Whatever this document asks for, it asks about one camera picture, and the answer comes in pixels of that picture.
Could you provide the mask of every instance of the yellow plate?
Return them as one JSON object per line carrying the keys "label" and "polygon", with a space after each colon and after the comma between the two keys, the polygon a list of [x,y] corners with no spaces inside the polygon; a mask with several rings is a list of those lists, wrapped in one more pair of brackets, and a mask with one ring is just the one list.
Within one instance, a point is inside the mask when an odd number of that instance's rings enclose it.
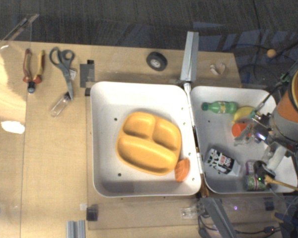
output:
{"label": "yellow plate", "polygon": [[158,176],[174,170],[180,150],[181,132],[178,127],[144,112],[127,116],[116,142],[116,153],[123,163]]}

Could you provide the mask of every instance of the toy wheel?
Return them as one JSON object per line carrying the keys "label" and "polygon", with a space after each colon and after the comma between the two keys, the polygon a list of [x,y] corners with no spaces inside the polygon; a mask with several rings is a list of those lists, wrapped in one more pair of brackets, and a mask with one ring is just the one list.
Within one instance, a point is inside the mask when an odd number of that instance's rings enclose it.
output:
{"label": "toy wheel", "polygon": [[150,68],[163,71],[167,67],[167,59],[158,52],[151,52],[149,56],[147,56],[147,64]]}

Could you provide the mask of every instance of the pliers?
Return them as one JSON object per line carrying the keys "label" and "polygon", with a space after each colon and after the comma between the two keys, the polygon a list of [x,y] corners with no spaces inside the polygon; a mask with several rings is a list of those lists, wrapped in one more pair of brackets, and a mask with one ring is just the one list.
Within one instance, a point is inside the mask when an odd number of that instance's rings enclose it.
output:
{"label": "pliers", "polygon": [[43,73],[44,68],[44,56],[45,52],[42,50],[38,56],[38,70],[32,79],[30,72],[30,60],[31,60],[31,51],[30,49],[26,49],[24,62],[23,62],[23,73],[24,78],[23,81],[28,84],[28,92],[30,94],[34,93],[34,88],[36,84],[40,84],[42,82],[41,75]]}

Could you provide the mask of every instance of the orange object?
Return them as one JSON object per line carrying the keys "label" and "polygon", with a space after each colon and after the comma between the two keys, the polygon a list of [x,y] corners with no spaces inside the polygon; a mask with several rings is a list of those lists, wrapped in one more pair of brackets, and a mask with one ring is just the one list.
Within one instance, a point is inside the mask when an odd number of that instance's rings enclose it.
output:
{"label": "orange object", "polygon": [[180,155],[181,132],[173,123],[152,114],[134,112],[125,119],[116,142],[118,158],[152,175],[174,170]]}
{"label": "orange object", "polygon": [[234,123],[232,126],[232,134],[234,137],[240,136],[242,131],[247,127],[247,123]]}
{"label": "orange object", "polygon": [[[298,109],[298,71],[291,81],[291,93]],[[290,101],[288,92],[286,92],[277,105],[277,112],[285,119],[298,123],[298,111]]]}
{"label": "orange object", "polygon": [[182,182],[187,177],[189,170],[190,170],[189,159],[180,160],[174,169],[175,180],[177,182]]}

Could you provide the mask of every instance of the scissors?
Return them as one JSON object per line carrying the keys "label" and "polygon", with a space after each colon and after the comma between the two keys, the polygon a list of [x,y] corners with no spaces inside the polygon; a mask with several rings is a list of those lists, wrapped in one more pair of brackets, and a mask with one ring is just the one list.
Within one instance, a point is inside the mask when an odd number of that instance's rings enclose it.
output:
{"label": "scissors", "polygon": [[[56,57],[58,62],[54,62],[52,59],[52,54],[55,51],[57,52]],[[62,71],[71,100],[74,99],[74,93],[71,83],[70,65],[74,59],[74,56],[75,54],[72,50],[60,51],[59,48],[55,47],[50,51],[50,61],[54,66],[56,66],[58,69]]]}

